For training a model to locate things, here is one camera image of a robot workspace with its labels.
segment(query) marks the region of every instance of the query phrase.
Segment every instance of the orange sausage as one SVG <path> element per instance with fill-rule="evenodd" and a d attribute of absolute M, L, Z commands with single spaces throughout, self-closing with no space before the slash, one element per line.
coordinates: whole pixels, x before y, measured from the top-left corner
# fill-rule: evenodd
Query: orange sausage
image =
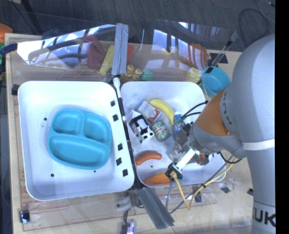
<path fill-rule="evenodd" d="M 159 173 L 152 177 L 147 178 L 144 180 L 146 184 L 166 184 L 170 183 L 170 178 L 168 178 L 165 173 Z"/>
<path fill-rule="evenodd" d="M 147 161 L 149 159 L 161 159 L 162 154 L 159 153 L 146 153 L 141 155 L 135 160 L 136 165 L 141 165 L 144 161 Z"/>

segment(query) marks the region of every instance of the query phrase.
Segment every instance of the blue bowl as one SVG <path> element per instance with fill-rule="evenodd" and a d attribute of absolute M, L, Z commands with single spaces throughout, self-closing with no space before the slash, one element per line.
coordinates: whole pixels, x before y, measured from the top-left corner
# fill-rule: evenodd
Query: blue bowl
<path fill-rule="evenodd" d="M 96 114 L 78 109 L 62 109 L 54 116 L 48 136 L 51 157 L 64 165 L 99 169 L 110 158 L 112 129 Z"/>
<path fill-rule="evenodd" d="M 218 67 L 207 67 L 202 71 L 198 85 L 208 96 L 214 97 L 228 87 L 231 79 L 226 72 Z"/>

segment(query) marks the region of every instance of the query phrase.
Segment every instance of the yellow cable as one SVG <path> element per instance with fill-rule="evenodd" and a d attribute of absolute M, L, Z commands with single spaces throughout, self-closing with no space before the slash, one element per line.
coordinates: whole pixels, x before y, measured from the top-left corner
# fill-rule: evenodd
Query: yellow cable
<path fill-rule="evenodd" d="M 177 174 L 175 173 L 175 171 L 172 171 L 172 172 L 170 173 L 170 176 L 175 180 L 175 182 L 176 182 L 176 184 L 177 184 L 177 186 L 178 186 L 178 188 L 179 188 L 181 197 L 182 197 L 182 199 L 183 199 L 183 201 L 184 201 L 184 204 L 186 205 L 186 207 L 188 208 L 188 210 L 190 210 L 191 207 L 189 206 L 187 200 L 186 200 L 185 197 L 184 197 L 184 194 L 183 194 L 181 185 L 180 185 L 180 183 L 179 183 L 179 180 L 178 180 L 178 177 L 177 177 Z"/>
<path fill-rule="evenodd" d="M 214 177 L 213 179 L 211 180 L 208 180 L 207 182 L 205 182 L 204 184 L 201 184 L 201 186 L 195 191 L 195 193 L 193 194 L 191 200 L 190 200 L 190 203 L 189 203 L 189 208 L 191 208 L 192 206 L 192 202 L 193 202 L 193 199 L 196 197 L 196 195 L 203 189 L 205 188 L 205 186 L 209 185 L 210 183 L 212 183 L 213 181 L 215 181 L 217 178 L 219 178 L 220 176 L 222 176 L 223 174 L 225 174 L 228 170 L 231 169 L 231 167 L 233 166 L 233 164 L 230 164 L 226 170 L 224 170 L 223 172 L 221 172 L 220 174 L 218 174 L 216 177 Z"/>

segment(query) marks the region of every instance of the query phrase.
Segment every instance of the gray floor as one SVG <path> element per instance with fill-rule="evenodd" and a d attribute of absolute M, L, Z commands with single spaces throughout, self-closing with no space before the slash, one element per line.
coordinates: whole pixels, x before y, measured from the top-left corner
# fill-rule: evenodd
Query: gray floor
<path fill-rule="evenodd" d="M 239 38 L 231 51 L 244 51 L 258 38 L 275 33 L 275 0 L 29 0 L 42 31 L 57 28 L 75 31 L 90 22 L 122 22 L 160 19 L 218 26 L 238 32 Z M 62 18 L 76 19 L 65 24 Z M 33 34 L 31 23 L 22 4 L 0 0 L 0 22 L 14 33 Z M 0 116 L 7 113 L 5 88 L 0 92 Z"/>

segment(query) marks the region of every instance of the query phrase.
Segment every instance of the cyan cup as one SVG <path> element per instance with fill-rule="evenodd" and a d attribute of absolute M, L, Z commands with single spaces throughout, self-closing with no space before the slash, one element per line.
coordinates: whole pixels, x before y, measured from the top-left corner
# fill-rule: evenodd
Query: cyan cup
<path fill-rule="evenodd" d="M 218 67 L 207 67 L 202 71 L 198 85 L 208 96 L 214 97 L 221 90 L 231 83 L 231 79 L 226 72 Z"/>

